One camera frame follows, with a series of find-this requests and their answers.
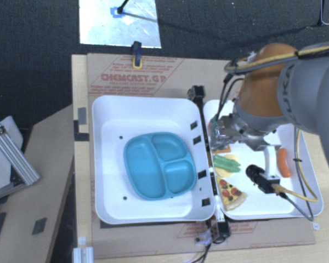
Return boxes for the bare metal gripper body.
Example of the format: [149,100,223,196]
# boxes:
[215,113,281,151]

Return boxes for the orange square cracker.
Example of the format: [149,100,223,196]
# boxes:
[212,144,232,154]

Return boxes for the thin black and white rod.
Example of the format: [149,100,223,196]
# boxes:
[196,97,224,222]

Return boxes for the green bean pods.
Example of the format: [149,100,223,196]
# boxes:
[213,154,242,173]

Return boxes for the yellow round biscuit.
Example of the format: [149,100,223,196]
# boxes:
[214,153,241,179]

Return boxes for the pizza slice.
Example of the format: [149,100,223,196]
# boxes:
[215,175,248,212]

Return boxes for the orange sausage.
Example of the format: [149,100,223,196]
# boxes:
[276,147,292,179]

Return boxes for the white plastic tray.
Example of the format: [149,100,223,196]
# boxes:
[92,95,216,225]
[202,99,325,221]

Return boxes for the blue divided plate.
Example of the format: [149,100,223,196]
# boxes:
[123,131,197,202]

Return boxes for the brown cardboard board red print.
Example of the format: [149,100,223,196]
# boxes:
[87,53,316,260]

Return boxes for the black block with thin wires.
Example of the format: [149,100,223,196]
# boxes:
[210,220,231,244]
[187,85,207,102]

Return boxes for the black cylinder on white bracket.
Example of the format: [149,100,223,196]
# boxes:
[246,145,282,195]

